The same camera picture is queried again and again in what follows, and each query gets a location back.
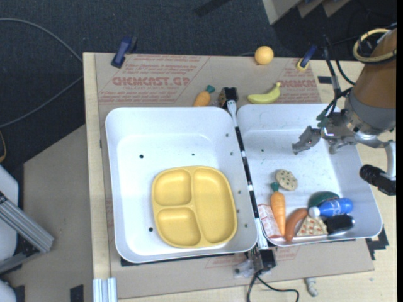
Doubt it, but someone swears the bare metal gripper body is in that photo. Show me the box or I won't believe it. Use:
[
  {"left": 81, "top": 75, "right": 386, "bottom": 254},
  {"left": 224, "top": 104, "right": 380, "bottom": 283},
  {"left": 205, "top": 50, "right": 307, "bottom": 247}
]
[{"left": 320, "top": 109, "right": 393, "bottom": 148}]

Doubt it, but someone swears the white plastic tray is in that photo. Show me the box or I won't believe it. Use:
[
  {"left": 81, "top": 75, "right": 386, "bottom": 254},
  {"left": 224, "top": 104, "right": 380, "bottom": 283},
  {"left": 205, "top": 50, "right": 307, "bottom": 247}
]
[
  {"left": 105, "top": 106, "right": 260, "bottom": 264},
  {"left": 236, "top": 103, "right": 384, "bottom": 248}
]

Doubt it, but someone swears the beige biscuit with dark chips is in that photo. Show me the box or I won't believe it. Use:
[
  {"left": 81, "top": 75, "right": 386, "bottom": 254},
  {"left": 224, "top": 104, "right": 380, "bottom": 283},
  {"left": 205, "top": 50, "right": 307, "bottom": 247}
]
[{"left": 275, "top": 168, "right": 298, "bottom": 192}]

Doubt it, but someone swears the dark green bowl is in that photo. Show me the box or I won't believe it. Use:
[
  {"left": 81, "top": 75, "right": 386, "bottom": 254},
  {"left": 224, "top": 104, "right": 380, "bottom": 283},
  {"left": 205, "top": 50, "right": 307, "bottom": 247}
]
[{"left": 307, "top": 191, "right": 341, "bottom": 209}]

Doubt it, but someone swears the yellow banana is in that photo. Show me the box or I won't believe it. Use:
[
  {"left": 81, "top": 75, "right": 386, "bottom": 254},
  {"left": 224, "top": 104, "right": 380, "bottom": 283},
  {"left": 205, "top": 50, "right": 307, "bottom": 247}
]
[{"left": 246, "top": 82, "right": 282, "bottom": 105}]

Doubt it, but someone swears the blue bottle white cap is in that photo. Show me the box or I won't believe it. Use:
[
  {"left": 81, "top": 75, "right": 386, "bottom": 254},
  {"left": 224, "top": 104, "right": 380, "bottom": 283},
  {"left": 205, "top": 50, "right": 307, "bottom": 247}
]
[{"left": 307, "top": 197, "right": 355, "bottom": 219}]

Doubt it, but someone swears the thin black and white rod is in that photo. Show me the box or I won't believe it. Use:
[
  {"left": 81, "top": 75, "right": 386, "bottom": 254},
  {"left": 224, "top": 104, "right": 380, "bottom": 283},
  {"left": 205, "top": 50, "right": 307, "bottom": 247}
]
[{"left": 226, "top": 100, "right": 269, "bottom": 250}]

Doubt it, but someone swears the long orange carrot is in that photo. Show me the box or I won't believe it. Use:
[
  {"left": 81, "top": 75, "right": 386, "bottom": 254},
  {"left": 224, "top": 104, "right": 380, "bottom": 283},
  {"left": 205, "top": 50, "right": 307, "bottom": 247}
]
[{"left": 270, "top": 181, "right": 287, "bottom": 237}]

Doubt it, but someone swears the black can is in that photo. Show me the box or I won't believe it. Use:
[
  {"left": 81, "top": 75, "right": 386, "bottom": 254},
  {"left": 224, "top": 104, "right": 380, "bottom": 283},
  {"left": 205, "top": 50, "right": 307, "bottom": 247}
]
[{"left": 324, "top": 213, "right": 356, "bottom": 236}]

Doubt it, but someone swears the orange sausage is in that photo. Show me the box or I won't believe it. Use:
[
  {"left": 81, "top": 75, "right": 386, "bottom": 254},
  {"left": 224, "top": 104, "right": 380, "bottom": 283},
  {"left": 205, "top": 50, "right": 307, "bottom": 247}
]
[{"left": 284, "top": 208, "right": 309, "bottom": 243}]

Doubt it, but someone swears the pizza slice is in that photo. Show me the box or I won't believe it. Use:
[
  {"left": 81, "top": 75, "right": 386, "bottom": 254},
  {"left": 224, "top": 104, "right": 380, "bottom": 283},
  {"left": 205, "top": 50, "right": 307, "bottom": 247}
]
[{"left": 295, "top": 215, "right": 329, "bottom": 238}]

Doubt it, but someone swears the white and red packet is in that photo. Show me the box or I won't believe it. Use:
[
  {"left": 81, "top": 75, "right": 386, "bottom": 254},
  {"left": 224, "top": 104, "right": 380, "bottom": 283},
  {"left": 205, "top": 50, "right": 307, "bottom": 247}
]
[{"left": 257, "top": 203, "right": 283, "bottom": 240}]

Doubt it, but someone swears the yellow ball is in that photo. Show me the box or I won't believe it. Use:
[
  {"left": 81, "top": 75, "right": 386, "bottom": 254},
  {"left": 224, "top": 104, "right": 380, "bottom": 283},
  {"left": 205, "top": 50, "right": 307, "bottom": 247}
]
[{"left": 254, "top": 45, "right": 275, "bottom": 66}]

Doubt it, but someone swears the small orange carrot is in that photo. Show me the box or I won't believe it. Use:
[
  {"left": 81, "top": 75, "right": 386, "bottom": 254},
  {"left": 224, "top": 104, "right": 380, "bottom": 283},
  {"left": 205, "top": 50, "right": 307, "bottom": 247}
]
[{"left": 193, "top": 84, "right": 217, "bottom": 108}]

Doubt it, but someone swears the yellow divided plate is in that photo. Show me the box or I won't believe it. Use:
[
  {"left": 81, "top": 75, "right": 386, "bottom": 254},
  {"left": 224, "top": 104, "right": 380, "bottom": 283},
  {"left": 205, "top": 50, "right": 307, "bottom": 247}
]
[{"left": 150, "top": 165, "right": 238, "bottom": 249}]

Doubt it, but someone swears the brown cardboard board red print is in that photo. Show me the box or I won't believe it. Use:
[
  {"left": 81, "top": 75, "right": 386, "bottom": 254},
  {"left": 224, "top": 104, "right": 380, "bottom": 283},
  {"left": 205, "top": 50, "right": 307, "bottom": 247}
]
[{"left": 93, "top": 53, "right": 376, "bottom": 299}]

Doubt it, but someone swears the black cylinder on white bracket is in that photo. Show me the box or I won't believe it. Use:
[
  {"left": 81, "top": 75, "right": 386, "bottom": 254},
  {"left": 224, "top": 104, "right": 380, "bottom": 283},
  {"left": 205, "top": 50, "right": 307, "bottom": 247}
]
[{"left": 359, "top": 139, "right": 397, "bottom": 196}]

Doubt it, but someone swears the black block with thin wires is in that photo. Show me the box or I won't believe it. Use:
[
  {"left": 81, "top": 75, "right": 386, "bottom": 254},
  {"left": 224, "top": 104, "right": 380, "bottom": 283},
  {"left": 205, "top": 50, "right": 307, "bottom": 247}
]
[
  {"left": 221, "top": 87, "right": 239, "bottom": 103},
  {"left": 259, "top": 249, "right": 278, "bottom": 272}
]

